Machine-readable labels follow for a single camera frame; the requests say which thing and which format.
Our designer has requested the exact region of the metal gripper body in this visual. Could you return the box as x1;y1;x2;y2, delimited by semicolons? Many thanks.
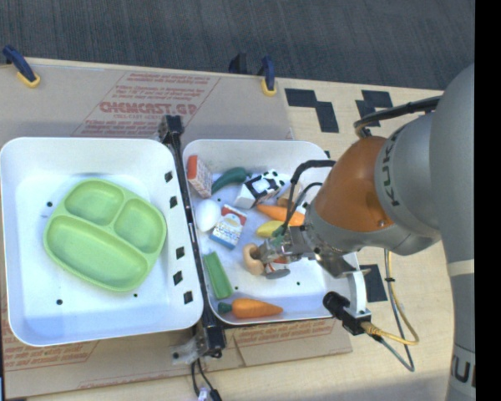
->
274;225;319;266

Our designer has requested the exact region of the tan doughnut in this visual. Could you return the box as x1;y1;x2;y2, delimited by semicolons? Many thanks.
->
242;242;266;277

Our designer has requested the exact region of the white plastic tray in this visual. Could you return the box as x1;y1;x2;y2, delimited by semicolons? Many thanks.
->
182;139;362;326
0;136;205;348

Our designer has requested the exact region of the orange carrot without leaves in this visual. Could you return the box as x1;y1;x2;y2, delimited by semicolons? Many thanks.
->
256;203;306;227

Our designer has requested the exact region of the orange carrot with green top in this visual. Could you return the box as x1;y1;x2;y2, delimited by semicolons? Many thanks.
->
217;297;285;320

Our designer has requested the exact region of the white red and blue carton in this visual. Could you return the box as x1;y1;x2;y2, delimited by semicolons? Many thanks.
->
209;204;249;251

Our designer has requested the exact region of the black and white milk carton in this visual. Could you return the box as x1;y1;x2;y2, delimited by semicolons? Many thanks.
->
233;170;292;211

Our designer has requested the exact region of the white egg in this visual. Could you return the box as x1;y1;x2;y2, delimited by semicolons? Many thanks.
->
195;199;222;233

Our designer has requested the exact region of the dark green cucumber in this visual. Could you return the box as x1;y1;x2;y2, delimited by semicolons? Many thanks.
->
210;166;249;195

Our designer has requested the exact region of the thin black and white rod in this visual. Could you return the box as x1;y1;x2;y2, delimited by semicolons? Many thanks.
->
170;139;212;329

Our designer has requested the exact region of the orange and white carton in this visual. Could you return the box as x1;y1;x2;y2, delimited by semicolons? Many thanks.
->
186;154;214;200

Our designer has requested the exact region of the green divided plate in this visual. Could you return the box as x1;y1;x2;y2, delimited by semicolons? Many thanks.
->
43;177;169;293

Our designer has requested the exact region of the brown cardboard board red print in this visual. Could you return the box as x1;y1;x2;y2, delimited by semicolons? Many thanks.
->
0;58;354;398

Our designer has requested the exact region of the black cylinder on white bracket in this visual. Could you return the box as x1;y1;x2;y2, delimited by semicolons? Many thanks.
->
321;266;373;336

